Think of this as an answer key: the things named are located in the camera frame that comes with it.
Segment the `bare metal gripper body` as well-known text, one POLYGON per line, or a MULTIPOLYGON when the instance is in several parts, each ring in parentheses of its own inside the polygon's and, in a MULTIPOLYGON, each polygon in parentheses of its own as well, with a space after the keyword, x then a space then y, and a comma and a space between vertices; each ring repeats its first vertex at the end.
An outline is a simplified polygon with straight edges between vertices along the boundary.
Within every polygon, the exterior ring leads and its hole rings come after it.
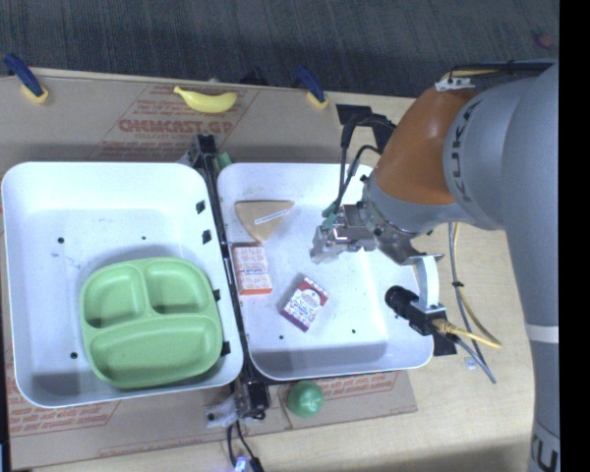
POLYGON ((344 205, 331 227, 331 248, 337 253, 378 250, 399 265, 422 257, 412 245, 415 233, 398 228, 370 205, 344 205))

